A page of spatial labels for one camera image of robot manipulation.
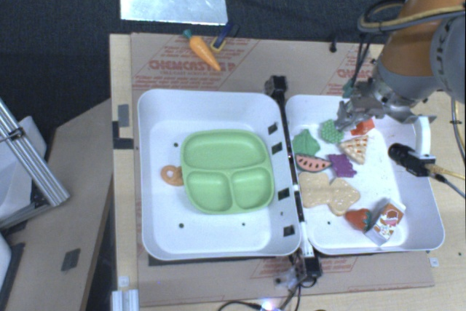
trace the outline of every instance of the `wooden edge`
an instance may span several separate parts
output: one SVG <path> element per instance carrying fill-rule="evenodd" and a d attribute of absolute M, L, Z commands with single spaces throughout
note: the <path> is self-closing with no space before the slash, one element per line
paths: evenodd
<path fill-rule="evenodd" d="M 110 35 L 111 116 L 113 123 L 118 122 L 119 106 L 129 107 L 129 125 L 119 126 L 118 135 L 133 139 L 130 42 L 129 35 Z M 116 276 L 118 290 L 126 291 L 138 288 L 134 151 L 114 149 L 113 153 Z M 127 286 L 119 282 L 121 277 L 129 278 Z"/>

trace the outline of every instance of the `white tray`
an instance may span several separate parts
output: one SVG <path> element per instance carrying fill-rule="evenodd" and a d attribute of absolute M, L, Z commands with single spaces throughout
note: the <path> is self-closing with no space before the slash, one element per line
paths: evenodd
<path fill-rule="evenodd" d="M 338 147 L 320 140 L 319 126 L 328 119 L 336 119 L 341 98 L 336 96 L 296 95 L 286 105 L 290 137 L 307 128 L 318 140 L 321 150 L 316 154 L 341 154 Z M 374 209 L 383 199 L 393 198 L 406 206 L 406 214 L 390 240 L 377 246 L 362 232 L 356 231 L 344 217 L 335 216 L 327 205 L 304 209 L 307 234 L 311 244 L 328 255 L 378 253 L 384 251 L 432 250 L 443 243 L 444 230 L 428 178 L 418 178 L 396 165 L 387 154 L 393 143 L 415 148 L 413 125 L 402 125 L 390 117 L 374 119 L 375 128 L 368 133 L 366 163 L 352 162 L 358 172 L 345 178 L 361 194 L 351 209 Z M 351 138 L 345 133 L 345 139 Z M 332 170 L 325 171 L 330 180 Z"/>
<path fill-rule="evenodd" d="M 285 256 L 298 248 L 299 222 L 280 110 L 270 97 L 151 90 L 139 99 L 138 123 L 142 238 L 152 256 L 161 260 Z M 273 125 L 277 129 L 269 134 Z M 189 202 L 183 187 L 162 180 L 163 166 L 180 165 L 180 147 L 187 135 L 214 129 L 249 130 L 264 141 L 275 179 L 269 206 L 252 213 L 209 215 Z M 283 150 L 272 154 L 279 143 Z M 279 199 L 280 192 L 280 197 L 286 192 L 288 197 Z"/>

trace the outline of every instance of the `cardboard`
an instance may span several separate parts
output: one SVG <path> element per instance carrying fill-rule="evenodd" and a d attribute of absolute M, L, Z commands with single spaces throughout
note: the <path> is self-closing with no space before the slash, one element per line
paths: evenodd
<path fill-rule="evenodd" d="M 131 36 L 138 289 L 142 307 L 285 296 L 275 278 L 291 266 L 288 258 L 201 262 L 160 262 L 149 258 L 141 242 L 141 200 L 136 103 L 145 90 L 261 92 L 271 75 L 285 75 L 287 98 L 296 94 L 341 95 L 352 76 L 356 44 L 338 44 L 331 53 L 318 42 L 228 39 L 217 55 L 216 72 L 195 58 L 181 36 Z M 367 61 L 361 75 L 367 77 Z M 325 257 L 323 276 L 303 294 L 330 294 L 433 286 L 425 252 Z"/>

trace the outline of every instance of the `toy carrot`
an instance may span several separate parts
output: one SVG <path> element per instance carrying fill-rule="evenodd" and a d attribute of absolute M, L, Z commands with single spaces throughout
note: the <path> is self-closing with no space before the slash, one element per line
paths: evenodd
<path fill-rule="evenodd" d="M 183 36 L 189 40 L 189 46 L 191 47 L 192 52 L 199 56 L 205 63 L 212 66 L 215 70 L 221 70 L 220 65 L 213 56 L 213 53 L 209 50 L 209 47 L 200 36 L 193 36 L 189 29 L 183 31 Z"/>

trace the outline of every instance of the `red strawberry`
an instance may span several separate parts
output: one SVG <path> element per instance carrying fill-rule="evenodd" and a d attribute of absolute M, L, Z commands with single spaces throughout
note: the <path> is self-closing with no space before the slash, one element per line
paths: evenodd
<path fill-rule="evenodd" d="M 365 232 L 369 230 L 372 213 L 369 209 L 349 210 L 344 214 L 344 217 L 354 229 Z"/>

